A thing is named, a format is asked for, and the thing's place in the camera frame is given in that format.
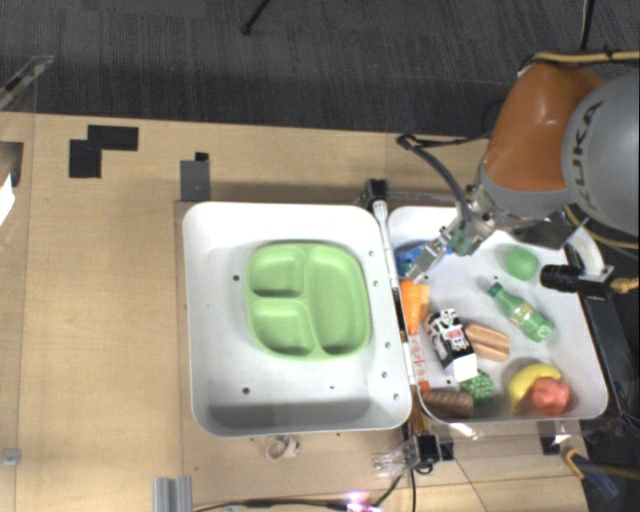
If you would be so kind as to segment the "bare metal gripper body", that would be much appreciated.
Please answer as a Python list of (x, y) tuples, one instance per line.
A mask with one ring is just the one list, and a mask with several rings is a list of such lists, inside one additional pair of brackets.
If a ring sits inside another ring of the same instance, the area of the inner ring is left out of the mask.
[(453, 188), (456, 217), (440, 229), (438, 241), (451, 250), (477, 250), (496, 230), (496, 208), (483, 185)]

